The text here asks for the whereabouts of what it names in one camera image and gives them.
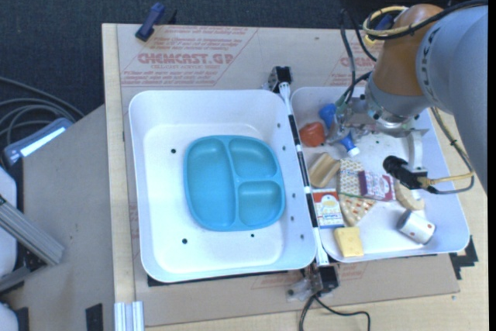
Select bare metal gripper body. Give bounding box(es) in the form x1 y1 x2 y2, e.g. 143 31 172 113
337 96 430 140

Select blue and white bottle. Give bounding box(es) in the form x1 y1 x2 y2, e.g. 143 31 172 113
318 102 361 158

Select orange red toy tomato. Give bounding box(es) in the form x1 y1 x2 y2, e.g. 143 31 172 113
298 122 326 148

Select tan toy bread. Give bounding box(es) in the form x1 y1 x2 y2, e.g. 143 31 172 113
308 152 341 188

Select thin black and white rod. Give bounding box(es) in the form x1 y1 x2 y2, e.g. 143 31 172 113
279 81 329 266

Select yellow patterned packet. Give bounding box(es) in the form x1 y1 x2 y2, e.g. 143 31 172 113
338 157 366 195

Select pink and white carton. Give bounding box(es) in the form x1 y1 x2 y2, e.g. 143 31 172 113
357 170 397 202

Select red and white small carton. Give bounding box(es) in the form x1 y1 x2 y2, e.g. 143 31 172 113
312 188 346 230

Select toy pizza slice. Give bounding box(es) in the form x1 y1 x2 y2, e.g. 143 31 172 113
338 192 377 228

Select yellow cheese wedge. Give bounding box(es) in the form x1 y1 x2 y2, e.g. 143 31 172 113
333 226 365 258

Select white plastic tray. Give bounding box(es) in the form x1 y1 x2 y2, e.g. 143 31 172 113
290 86 471 264
128 89 319 283

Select white can with red dots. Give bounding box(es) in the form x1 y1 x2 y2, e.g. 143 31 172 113
396 209 436 245

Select brown cardboard board red print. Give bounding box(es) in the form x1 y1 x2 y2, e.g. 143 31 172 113
115 23 462 327

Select blue divided plate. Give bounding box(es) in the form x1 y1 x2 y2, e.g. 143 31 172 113
183 135 287 233

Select black cylinder on white bracket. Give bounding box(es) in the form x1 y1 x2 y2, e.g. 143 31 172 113
382 129 430 191

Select black block with thin wires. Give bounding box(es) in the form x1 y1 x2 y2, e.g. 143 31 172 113
267 65 293 93
304 265 340 294

